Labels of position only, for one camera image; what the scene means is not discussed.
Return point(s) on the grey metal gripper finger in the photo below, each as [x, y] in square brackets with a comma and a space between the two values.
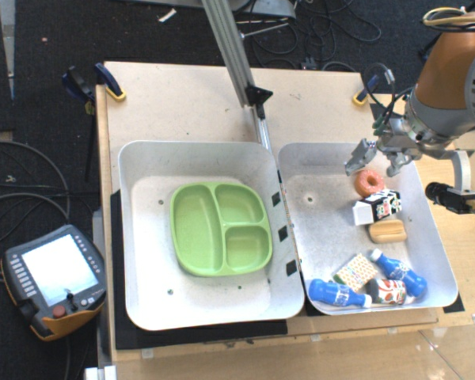
[396, 166]
[358, 157]

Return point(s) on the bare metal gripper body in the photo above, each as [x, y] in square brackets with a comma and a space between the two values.
[403, 137]

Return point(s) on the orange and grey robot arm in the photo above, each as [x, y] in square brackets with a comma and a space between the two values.
[447, 77]

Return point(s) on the orange doughnut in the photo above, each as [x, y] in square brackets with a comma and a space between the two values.
[369, 183]

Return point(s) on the black and white carton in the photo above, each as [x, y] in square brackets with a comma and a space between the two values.
[376, 207]

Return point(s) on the tan bread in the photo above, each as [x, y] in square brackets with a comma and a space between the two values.
[386, 231]

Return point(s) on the white plastic tray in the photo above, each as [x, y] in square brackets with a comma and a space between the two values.
[206, 303]
[328, 232]

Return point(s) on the blue bottle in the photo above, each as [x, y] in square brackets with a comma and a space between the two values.
[338, 293]
[401, 271]

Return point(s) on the orange patterned packet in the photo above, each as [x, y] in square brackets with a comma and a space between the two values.
[356, 272]

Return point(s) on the red and white can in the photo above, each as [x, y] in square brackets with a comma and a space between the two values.
[390, 291]

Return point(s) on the pale wood board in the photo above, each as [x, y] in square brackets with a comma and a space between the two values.
[229, 105]

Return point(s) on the green divided plate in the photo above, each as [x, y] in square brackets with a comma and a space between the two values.
[221, 229]

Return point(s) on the black cylinder on white bracket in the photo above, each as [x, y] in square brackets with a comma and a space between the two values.
[453, 190]

